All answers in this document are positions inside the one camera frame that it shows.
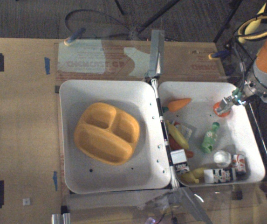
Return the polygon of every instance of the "black cable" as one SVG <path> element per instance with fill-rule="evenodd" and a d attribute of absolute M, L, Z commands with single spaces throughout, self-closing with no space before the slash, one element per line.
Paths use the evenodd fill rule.
<path fill-rule="evenodd" d="M 244 83 L 245 83 L 245 67 L 244 67 L 244 61 L 243 61 L 243 59 L 241 57 L 240 52 L 237 49 L 237 43 L 236 42 L 234 42 L 233 49 L 234 49 L 235 54 L 237 55 L 238 59 L 240 60 L 240 70 L 241 70 L 241 73 L 242 73 L 242 79 L 241 79 L 240 84 L 238 85 L 238 87 L 240 89 L 240 92 L 242 92 L 243 89 L 244 89 Z"/>
<path fill-rule="evenodd" d="M 256 117 L 258 124 L 260 124 L 260 111 L 259 111 L 260 102 L 261 102 L 261 99 L 256 99 L 255 100 L 256 110 L 255 110 L 254 116 Z M 258 134 L 258 128 L 256 128 L 255 132 L 254 132 L 255 139 L 257 139 L 257 134 Z"/>
<path fill-rule="evenodd" d="M 119 25 L 125 27 L 128 31 L 130 31 L 129 27 L 127 27 L 126 25 L 124 25 L 123 23 L 121 23 L 118 19 L 116 19 L 116 18 L 114 18 L 114 17 L 112 17 L 112 16 L 110 16 L 110 15 L 108 15 L 108 14 L 106 14 L 106 13 L 103 13 L 103 12 L 100 12 L 100 11 L 97 11 L 97 10 L 93 10 L 93 9 L 76 9 L 76 10 L 73 10 L 73 11 L 69 12 L 69 13 L 65 16 L 65 20 L 64 20 L 66 29 L 67 29 L 69 32 L 71 32 L 71 33 L 73 33 L 73 32 L 72 32 L 72 30 L 70 29 L 70 27 L 69 27 L 69 25 L 68 25 L 68 21 L 69 21 L 70 17 L 71 17 L 73 14 L 75 14 L 75 13 L 80 13 L 80 12 L 93 12 L 93 13 L 99 13 L 99 14 L 101 14 L 101 15 L 104 15 L 104 16 L 106 16 L 106 17 L 109 17 L 110 19 L 114 20 L 114 21 L 117 22 Z"/>
<path fill-rule="evenodd" d="M 158 223 L 160 223 L 160 222 L 162 221 L 162 219 L 164 218 L 164 216 L 165 216 L 165 215 L 166 215 L 166 213 L 162 214 L 162 216 L 161 216 L 160 220 L 159 220 L 158 222 L 156 222 L 155 224 L 158 224 Z"/>
<path fill-rule="evenodd" d="M 238 39 L 235 37 L 234 38 L 234 50 L 237 52 L 237 57 L 241 60 L 241 61 L 244 61 L 244 59 L 242 58 L 242 54 L 239 52 L 239 50 L 237 49 L 237 45 L 240 46 L 241 48 L 241 44 L 239 43 Z"/>
<path fill-rule="evenodd" d="M 251 58 L 251 56 L 249 55 L 248 51 L 244 48 L 244 46 L 239 42 L 238 39 L 235 40 L 235 42 L 237 43 L 237 45 L 240 46 L 240 48 L 245 52 L 245 54 L 249 57 L 249 59 L 253 62 L 254 59 Z"/>
<path fill-rule="evenodd" d="M 251 102 L 253 102 L 253 101 L 257 102 L 257 100 L 260 100 L 260 97 L 259 97 L 258 95 L 256 95 L 256 94 L 254 94 L 254 95 L 251 95 L 251 96 L 247 97 L 247 98 L 244 100 L 244 102 L 245 102 L 245 104 L 249 104 L 249 103 L 251 103 Z"/>
<path fill-rule="evenodd" d="M 250 64 L 249 64 L 249 66 L 247 67 L 247 69 L 245 71 L 245 77 L 247 77 L 247 75 L 248 75 L 250 69 L 252 68 L 253 64 L 254 64 L 254 60 L 251 61 Z"/>
<path fill-rule="evenodd" d="M 171 218 L 171 223 L 172 224 L 178 224 L 178 219 L 176 217 Z"/>

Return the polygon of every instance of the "green plastic bottle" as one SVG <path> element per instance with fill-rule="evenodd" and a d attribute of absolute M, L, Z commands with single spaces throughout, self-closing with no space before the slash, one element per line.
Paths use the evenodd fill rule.
<path fill-rule="evenodd" d="M 217 130 L 219 129 L 220 124 L 218 122 L 214 122 L 212 124 L 212 128 L 206 132 L 204 141 L 201 145 L 202 151 L 206 154 L 210 154 L 213 150 L 213 146 L 216 143 L 217 139 Z"/>

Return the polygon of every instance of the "yellow corn toy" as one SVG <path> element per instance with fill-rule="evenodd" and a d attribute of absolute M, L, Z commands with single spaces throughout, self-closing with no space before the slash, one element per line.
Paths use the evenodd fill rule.
<path fill-rule="evenodd" d="M 204 170 L 206 170 L 206 169 L 208 169 L 208 168 L 196 168 L 196 169 L 192 170 L 191 172 L 195 178 L 199 179 L 199 178 L 204 177 Z"/>
<path fill-rule="evenodd" d="M 184 149 L 189 149 L 189 144 L 183 134 L 168 120 L 165 122 L 169 134 L 174 138 L 174 140 Z"/>
<path fill-rule="evenodd" d="M 187 173 L 182 174 L 181 178 L 183 179 L 184 182 L 199 183 L 199 179 L 195 178 L 192 172 L 187 172 Z"/>

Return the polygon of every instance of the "bottle cap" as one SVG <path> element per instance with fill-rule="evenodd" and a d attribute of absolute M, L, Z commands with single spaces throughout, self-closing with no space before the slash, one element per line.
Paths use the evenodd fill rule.
<path fill-rule="evenodd" d="M 168 107 L 162 107 L 162 113 L 165 113 L 165 112 L 167 112 L 168 110 L 169 110 Z"/>
<path fill-rule="evenodd" d="M 213 147 L 212 145 L 209 145 L 209 146 L 202 146 L 202 151 L 206 154 L 210 154 L 211 151 L 213 150 Z"/>
<path fill-rule="evenodd" d="M 219 129 L 220 124 L 219 124 L 218 122 L 214 122 L 214 123 L 212 124 L 212 126 L 213 126 L 214 128 L 216 128 L 216 129 Z"/>

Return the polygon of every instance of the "white bin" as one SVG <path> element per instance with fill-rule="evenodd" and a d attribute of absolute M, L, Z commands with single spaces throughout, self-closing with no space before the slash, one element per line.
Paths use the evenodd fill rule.
<path fill-rule="evenodd" d="M 192 98 L 183 109 L 164 113 L 165 120 L 176 120 L 193 130 L 189 140 L 194 157 L 190 169 L 213 164 L 213 154 L 225 150 L 246 157 L 247 175 L 238 183 L 259 182 L 265 168 L 243 106 L 234 106 L 229 116 L 220 118 L 213 105 L 235 89 L 229 83 L 164 82 L 158 90 L 162 106 L 180 98 Z M 161 189 L 171 181 L 169 162 L 153 88 L 141 81 L 69 80 L 60 88 L 64 142 L 65 181 L 78 194 L 108 191 Z M 75 126 L 84 110 L 95 102 L 114 105 L 134 116 L 141 135 L 132 158 L 121 166 L 111 166 L 89 158 L 73 142 Z M 200 149 L 205 132 L 213 122 L 220 123 L 219 139 L 212 154 Z M 211 184 L 184 183 L 186 186 Z"/>

